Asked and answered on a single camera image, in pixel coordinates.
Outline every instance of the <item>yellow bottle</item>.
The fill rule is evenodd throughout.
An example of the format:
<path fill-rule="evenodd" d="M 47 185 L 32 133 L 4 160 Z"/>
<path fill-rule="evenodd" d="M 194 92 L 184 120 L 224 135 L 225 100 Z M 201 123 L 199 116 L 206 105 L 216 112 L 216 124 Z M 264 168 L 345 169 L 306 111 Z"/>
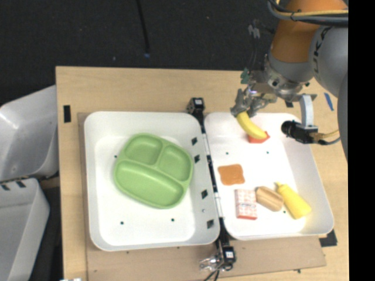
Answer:
<path fill-rule="evenodd" d="M 277 192 L 282 195 L 286 207 L 296 220 L 311 212 L 310 205 L 287 184 L 280 184 L 279 182 L 276 182 L 276 184 L 278 186 Z"/>

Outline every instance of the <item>toy banana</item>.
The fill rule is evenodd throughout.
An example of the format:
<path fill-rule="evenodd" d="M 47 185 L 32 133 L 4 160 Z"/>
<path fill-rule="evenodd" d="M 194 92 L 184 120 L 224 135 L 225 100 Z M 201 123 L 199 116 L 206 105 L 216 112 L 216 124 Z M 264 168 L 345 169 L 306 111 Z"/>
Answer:
<path fill-rule="evenodd" d="M 268 134 L 250 120 L 246 111 L 240 112 L 236 119 L 250 137 L 261 140 L 268 138 Z"/>

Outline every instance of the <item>table surface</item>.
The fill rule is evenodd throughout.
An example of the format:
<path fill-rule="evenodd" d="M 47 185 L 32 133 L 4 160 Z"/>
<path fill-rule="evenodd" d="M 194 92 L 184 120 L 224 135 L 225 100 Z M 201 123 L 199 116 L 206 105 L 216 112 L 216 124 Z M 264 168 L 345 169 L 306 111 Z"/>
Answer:
<path fill-rule="evenodd" d="M 87 261 L 77 114 L 94 111 L 186 112 L 192 97 L 203 97 L 206 114 L 227 112 L 234 105 L 237 89 L 244 88 L 240 84 L 240 74 L 239 71 L 56 67 L 63 273 L 66 279 L 81 277 L 87 280 L 88 266 L 91 265 Z M 304 93 L 318 95 L 313 102 L 314 123 L 320 132 L 328 133 L 338 128 L 338 122 L 337 112 L 329 108 L 324 92 L 316 81 L 304 89 Z M 337 99 L 333 96 L 331 99 L 336 105 Z M 66 116 L 67 105 L 70 107 L 70 118 Z M 287 108 L 281 100 L 261 111 L 287 112 L 301 117 L 298 104 Z M 307 281 L 349 280 L 347 161 L 340 143 L 312 145 L 311 149 L 335 218 L 338 245 L 322 249 L 325 266 L 308 268 L 307 265 L 301 274 Z M 252 276 L 226 278 L 231 281 L 253 279 Z M 262 273 L 256 279 L 300 280 L 301 275 L 288 270 Z"/>

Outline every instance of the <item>white and red box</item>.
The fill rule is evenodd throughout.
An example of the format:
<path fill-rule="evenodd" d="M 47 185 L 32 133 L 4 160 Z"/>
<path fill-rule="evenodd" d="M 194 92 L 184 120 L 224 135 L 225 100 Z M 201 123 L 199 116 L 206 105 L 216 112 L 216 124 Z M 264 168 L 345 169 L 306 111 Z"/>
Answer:
<path fill-rule="evenodd" d="M 234 190 L 234 195 L 236 197 L 236 217 L 256 220 L 258 215 L 255 190 L 237 189 Z"/>

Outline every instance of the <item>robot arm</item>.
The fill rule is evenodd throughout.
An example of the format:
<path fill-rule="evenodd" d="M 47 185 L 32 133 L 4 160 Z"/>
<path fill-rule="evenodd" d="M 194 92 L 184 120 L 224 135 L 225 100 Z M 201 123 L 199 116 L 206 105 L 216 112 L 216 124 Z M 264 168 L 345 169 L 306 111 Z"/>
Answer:
<path fill-rule="evenodd" d="M 244 70 L 241 83 L 247 88 L 238 91 L 231 113 L 243 128 L 248 127 L 244 130 L 251 137 L 250 118 L 259 109 L 277 98 L 299 102 L 302 123 L 285 124 L 283 132 L 303 143 L 327 143 L 312 122 L 312 100 L 316 96 L 299 93 L 314 77 L 338 97 L 340 137 L 347 157 L 347 5 L 342 0 L 290 0 L 283 8 L 279 2 L 268 0 L 270 11 L 280 21 L 264 69 Z"/>

